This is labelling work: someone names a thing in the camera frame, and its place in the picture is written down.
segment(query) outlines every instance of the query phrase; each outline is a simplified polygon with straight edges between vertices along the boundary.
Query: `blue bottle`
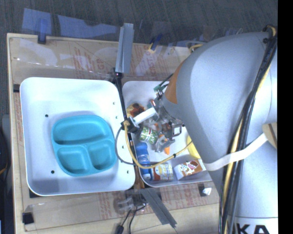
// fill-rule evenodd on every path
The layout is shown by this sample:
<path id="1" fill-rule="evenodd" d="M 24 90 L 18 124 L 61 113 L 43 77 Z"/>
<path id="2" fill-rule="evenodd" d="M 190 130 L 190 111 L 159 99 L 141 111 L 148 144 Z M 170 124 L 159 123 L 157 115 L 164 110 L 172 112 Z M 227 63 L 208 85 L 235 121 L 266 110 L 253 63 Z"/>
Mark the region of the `blue bottle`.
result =
<path id="1" fill-rule="evenodd" d="M 147 151 L 147 144 L 145 142 L 139 142 L 135 145 L 137 160 L 141 165 L 150 165 L 150 157 Z M 149 173 L 148 169 L 140 168 L 141 176 L 144 180 L 150 180 L 151 174 Z"/>

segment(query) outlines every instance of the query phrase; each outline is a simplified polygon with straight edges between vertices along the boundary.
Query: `green can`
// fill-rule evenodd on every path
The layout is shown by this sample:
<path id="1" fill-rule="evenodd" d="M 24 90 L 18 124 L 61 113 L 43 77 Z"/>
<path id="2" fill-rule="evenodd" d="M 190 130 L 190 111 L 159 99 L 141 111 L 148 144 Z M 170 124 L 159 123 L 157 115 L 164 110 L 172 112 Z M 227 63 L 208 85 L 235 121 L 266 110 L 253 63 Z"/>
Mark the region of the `green can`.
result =
<path id="1" fill-rule="evenodd" d="M 148 142 L 153 145 L 157 142 L 158 135 L 159 135 L 159 132 L 148 127 L 143 127 L 140 132 L 139 140 Z"/>

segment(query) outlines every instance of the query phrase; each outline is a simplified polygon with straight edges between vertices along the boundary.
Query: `blue plate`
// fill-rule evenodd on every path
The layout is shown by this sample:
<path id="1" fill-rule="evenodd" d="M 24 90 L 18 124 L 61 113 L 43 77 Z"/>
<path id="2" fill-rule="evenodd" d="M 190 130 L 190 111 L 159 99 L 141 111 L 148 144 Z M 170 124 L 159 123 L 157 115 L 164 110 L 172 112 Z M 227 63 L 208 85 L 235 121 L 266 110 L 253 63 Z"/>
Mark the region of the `blue plate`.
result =
<path id="1" fill-rule="evenodd" d="M 59 166 L 69 175 L 103 172 L 116 163 L 113 132 L 99 116 L 60 119 L 52 127 L 51 139 Z"/>

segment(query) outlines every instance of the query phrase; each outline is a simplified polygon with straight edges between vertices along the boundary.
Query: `yellow bowl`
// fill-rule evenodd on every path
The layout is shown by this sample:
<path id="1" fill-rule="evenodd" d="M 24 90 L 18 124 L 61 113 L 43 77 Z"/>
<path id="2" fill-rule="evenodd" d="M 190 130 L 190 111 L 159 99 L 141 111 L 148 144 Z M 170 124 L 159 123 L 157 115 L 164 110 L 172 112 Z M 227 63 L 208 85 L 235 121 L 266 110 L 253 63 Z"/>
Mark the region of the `yellow bowl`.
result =
<path id="1" fill-rule="evenodd" d="M 191 142 L 191 138 L 190 136 L 187 137 L 187 145 Z M 188 147 L 188 150 L 189 150 L 189 153 L 192 157 L 194 158 L 201 158 L 201 156 L 199 155 L 198 151 L 196 150 L 194 144 L 191 144 L 189 147 Z"/>

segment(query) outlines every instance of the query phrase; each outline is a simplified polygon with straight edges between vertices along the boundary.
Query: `white strap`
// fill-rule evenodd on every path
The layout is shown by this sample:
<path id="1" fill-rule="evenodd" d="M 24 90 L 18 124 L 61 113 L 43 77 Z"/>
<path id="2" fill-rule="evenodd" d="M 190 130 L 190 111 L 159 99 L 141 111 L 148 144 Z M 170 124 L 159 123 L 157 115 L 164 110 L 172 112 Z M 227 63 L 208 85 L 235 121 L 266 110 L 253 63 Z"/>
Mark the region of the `white strap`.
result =
<path id="1" fill-rule="evenodd" d="M 210 163 L 210 164 L 204 163 L 204 166 L 206 170 L 208 171 L 216 171 L 224 167 L 225 165 L 228 165 L 229 163 L 245 159 L 247 156 L 255 152 L 259 147 L 261 147 L 267 140 L 268 139 L 266 135 L 262 133 L 257 139 L 255 139 L 245 149 L 238 152 L 231 153 L 231 154 L 227 154 L 213 163 Z"/>

